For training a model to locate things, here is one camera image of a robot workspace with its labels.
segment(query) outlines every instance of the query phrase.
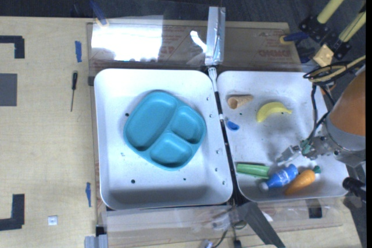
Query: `orange carrot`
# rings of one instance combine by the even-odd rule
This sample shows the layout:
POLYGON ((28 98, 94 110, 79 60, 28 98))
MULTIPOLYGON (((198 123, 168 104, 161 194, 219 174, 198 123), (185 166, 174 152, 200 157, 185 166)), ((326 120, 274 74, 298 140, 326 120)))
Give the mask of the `orange carrot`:
POLYGON ((288 188, 284 191, 284 194, 291 195, 309 186, 315 181, 315 173, 319 172, 319 166, 315 166, 315 168, 312 170, 303 171, 288 185, 288 188))

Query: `wooden table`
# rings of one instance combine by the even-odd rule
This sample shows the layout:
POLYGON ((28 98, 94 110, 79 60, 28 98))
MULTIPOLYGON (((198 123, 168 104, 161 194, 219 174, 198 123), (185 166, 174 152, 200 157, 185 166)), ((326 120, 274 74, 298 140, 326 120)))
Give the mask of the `wooden table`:
MULTIPOLYGON (((0 35, 22 35, 26 52, 24 59, 15 59, 14 46, 0 44, 0 73, 17 74, 17 106, 0 106, 0 218, 10 218, 13 194, 24 194, 26 200, 22 229, 0 231, 0 247, 84 247, 84 238, 95 234, 94 142, 87 84, 87 23, 91 22, 0 17, 0 35), (82 44, 80 63, 75 41, 82 44), (75 70, 78 82, 71 112, 75 70), (58 224, 48 225, 48 217, 55 215, 58 224)), ((361 247, 350 211, 342 204, 340 214, 340 226, 280 232, 279 236, 288 247, 361 247)), ((256 235, 241 240, 249 247, 263 244, 256 235)), ((225 240, 220 247, 231 245, 225 240)))

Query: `blue bottle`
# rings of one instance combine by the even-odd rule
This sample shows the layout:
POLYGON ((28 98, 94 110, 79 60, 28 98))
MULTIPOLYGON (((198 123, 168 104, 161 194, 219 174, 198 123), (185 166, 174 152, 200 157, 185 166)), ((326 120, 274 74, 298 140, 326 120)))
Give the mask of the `blue bottle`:
POLYGON ((298 175, 298 170, 295 165, 290 164, 273 174, 266 182, 259 184, 261 191, 268 191, 270 188, 279 188, 290 183, 298 175))

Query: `blue plate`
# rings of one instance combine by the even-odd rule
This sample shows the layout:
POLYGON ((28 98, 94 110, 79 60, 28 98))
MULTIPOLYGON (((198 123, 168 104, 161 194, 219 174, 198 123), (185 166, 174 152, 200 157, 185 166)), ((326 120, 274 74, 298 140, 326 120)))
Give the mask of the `blue plate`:
POLYGON ((124 126, 126 144, 165 170, 178 170, 188 164, 203 142, 205 133, 202 116, 163 91, 147 95, 124 126))

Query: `toy banana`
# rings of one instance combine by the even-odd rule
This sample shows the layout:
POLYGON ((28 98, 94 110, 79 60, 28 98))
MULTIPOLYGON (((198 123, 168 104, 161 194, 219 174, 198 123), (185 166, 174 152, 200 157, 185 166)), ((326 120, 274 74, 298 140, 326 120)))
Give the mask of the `toy banana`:
POLYGON ((257 122, 264 121, 273 113, 288 113, 292 114, 292 110, 288 110, 281 102, 269 102, 263 105, 256 114, 257 122))

